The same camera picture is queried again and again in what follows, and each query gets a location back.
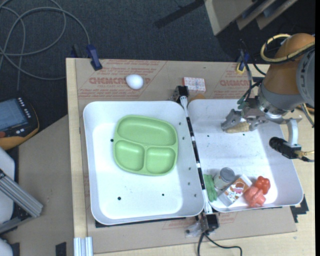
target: green divided plate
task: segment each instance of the green divided plate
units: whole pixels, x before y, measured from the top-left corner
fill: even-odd
[[[172,124],[142,115],[126,115],[115,127],[113,158],[128,172],[160,176],[176,165],[178,136]]]

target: black floor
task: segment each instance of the black floor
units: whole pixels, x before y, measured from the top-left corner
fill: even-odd
[[[63,12],[51,0],[0,3],[3,50],[17,15],[23,15],[24,53],[54,43],[64,28],[62,13],[66,15],[62,37],[48,50],[24,56],[20,76],[11,63],[18,66],[18,56],[9,56],[11,62],[0,57],[0,99],[13,97],[18,89],[33,104],[41,130],[67,114],[65,58],[71,57],[72,45],[85,49],[88,44],[86,33],[71,15],[83,24],[102,59],[233,62],[239,56],[240,39],[256,54],[266,39],[278,33],[315,34],[316,0],[298,0],[262,30],[256,21],[241,31],[234,22],[217,36],[202,0],[58,0],[58,3]],[[17,22],[5,52],[21,53],[23,38],[22,23]],[[258,63],[263,63],[255,56]]]

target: egg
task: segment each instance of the egg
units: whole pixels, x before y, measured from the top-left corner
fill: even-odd
[[[127,85],[134,90],[139,90],[144,86],[144,79],[141,75],[130,74],[125,77]]]

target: screen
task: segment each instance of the screen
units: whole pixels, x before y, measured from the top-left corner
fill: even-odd
[[[0,131],[27,123],[28,121],[15,98],[0,102]]]

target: silver can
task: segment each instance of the silver can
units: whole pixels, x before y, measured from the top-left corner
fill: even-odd
[[[235,181],[235,178],[235,172],[229,167],[224,167],[214,176],[214,187],[218,190],[224,190]]]

